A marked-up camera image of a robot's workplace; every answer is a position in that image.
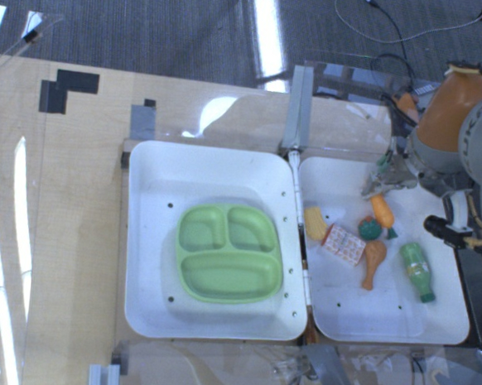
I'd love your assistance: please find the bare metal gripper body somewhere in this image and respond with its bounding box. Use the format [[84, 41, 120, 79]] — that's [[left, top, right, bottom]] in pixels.
[[381, 153, 421, 191]]

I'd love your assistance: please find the orange carrot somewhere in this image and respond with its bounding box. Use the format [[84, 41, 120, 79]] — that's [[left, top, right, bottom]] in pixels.
[[365, 192, 402, 242]]

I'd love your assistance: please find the green and red toy vegetable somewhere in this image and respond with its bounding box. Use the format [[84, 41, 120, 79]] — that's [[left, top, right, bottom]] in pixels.
[[356, 214, 384, 243]]

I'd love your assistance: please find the orange and white carton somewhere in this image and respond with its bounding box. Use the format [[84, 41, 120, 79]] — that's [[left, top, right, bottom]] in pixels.
[[318, 222, 369, 269]]

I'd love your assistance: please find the yellow toy corn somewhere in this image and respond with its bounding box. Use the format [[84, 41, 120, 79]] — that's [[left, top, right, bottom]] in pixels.
[[301, 205, 330, 243]]

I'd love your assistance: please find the brown toy chicken drumstick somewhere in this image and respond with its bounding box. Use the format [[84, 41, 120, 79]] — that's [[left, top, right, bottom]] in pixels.
[[359, 238, 389, 293]]

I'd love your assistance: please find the green plastic bottle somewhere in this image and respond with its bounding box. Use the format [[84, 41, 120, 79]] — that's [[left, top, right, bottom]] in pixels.
[[394, 240, 441, 305]]

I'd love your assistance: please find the white plastic tray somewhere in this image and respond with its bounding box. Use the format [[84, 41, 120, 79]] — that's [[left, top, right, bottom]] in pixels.
[[285, 154, 482, 353], [114, 138, 322, 351]]

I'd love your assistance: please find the green divided plate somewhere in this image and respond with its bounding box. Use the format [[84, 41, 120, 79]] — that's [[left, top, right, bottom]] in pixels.
[[170, 200, 290, 310]]

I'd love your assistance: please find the black cylinder on white bracket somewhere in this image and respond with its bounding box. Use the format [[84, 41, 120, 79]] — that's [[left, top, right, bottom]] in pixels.
[[422, 189, 478, 251]]

